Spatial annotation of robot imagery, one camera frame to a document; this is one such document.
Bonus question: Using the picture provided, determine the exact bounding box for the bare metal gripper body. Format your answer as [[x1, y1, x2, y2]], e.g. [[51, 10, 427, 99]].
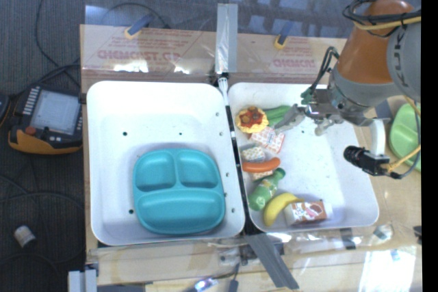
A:
[[303, 88, 374, 127]]

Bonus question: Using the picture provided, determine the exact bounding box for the green toy vegetable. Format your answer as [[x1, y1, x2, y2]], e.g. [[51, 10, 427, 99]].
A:
[[262, 105, 292, 128]]

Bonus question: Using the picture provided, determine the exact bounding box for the orange and white patterned carton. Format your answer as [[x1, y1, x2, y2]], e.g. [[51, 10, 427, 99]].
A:
[[250, 126, 286, 155]]

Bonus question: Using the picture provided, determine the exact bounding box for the yellow and red pizza slice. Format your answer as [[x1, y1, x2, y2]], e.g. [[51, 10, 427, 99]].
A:
[[235, 106, 269, 134]]

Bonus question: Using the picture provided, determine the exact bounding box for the white plastic tray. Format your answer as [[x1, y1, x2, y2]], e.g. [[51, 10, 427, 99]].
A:
[[86, 80, 246, 246], [227, 81, 380, 234]]

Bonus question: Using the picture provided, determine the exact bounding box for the small orange patterned packet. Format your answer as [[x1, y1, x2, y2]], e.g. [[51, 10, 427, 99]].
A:
[[249, 170, 274, 181], [240, 145, 266, 163]]

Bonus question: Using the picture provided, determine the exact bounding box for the orange toy sausage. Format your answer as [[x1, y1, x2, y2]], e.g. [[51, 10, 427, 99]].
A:
[[242, 157, 281, 174]]

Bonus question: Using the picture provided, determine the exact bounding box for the green divided plate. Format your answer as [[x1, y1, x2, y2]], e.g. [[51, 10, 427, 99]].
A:
[[389, 102, 422, 172]]

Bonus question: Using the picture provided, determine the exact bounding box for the green plastic bottle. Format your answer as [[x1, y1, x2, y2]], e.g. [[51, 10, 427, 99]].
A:
[[247, 168, 287, 212]]

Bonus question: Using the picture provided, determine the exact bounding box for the brown and white carton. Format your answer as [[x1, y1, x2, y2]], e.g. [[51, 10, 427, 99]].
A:
[[283, 200, 329, 228]]

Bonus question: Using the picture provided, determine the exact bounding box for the yellow banana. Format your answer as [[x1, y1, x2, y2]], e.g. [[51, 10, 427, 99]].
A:
[[262, 192, 305, 228]]

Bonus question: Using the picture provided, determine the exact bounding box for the blue divided plate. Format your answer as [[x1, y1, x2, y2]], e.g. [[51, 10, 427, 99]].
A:
[[132, 148, 227, 235]]

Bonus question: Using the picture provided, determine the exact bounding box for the brown cardboard board red print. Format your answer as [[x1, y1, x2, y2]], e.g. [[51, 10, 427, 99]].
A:
[[79, 23, 422, 287]]

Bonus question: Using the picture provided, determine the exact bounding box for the small grey can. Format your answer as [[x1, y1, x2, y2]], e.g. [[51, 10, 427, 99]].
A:
[[13, 225, 37, 248]]

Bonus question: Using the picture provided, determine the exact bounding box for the black cylinder on white bracket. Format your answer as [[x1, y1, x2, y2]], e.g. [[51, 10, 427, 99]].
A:
[[343, 118, 391, 177]]

